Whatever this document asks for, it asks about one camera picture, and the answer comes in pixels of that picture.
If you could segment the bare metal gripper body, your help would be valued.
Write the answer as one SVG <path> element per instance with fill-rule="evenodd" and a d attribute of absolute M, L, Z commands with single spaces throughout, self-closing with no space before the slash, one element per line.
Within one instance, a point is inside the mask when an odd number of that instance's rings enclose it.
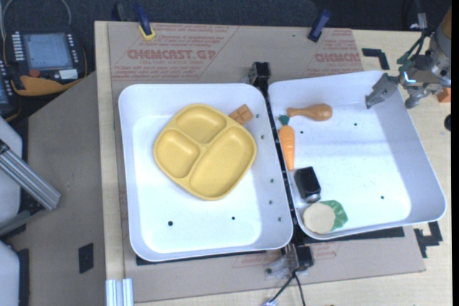
<path fill-rule="evenodd" d="M 439 84 L 451 86 L 451 62 L 447 57 L 435 59 L 431 55 L 418 55 L 414 63 L 404 72 L 406 81 L 412 84 Z"/>

